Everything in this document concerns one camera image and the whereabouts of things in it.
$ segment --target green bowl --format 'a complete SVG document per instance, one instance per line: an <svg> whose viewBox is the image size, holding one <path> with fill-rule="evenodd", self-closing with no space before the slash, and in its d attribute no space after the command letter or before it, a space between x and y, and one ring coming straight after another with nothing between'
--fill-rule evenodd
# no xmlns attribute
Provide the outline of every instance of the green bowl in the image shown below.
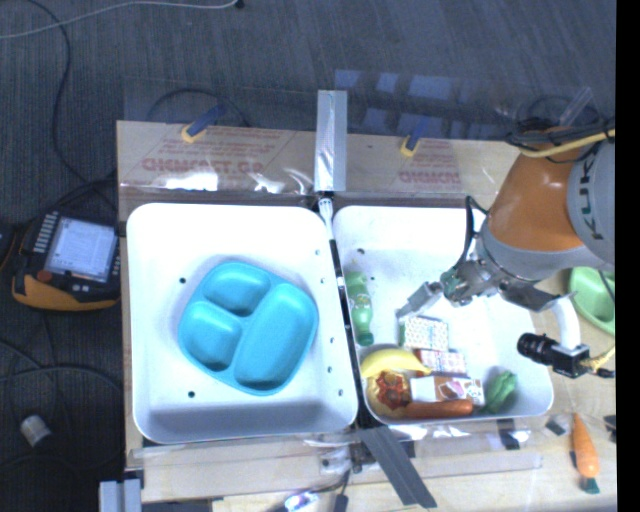
<svg viewBox="0 0 640 512"><path fill-rule="evenodd" d="M616 276L603 272L604 278L615 295ZM576 311L605 332L616 335L616 305L612 300L597 270L576 267L569 277L569 291Z"/></svg>

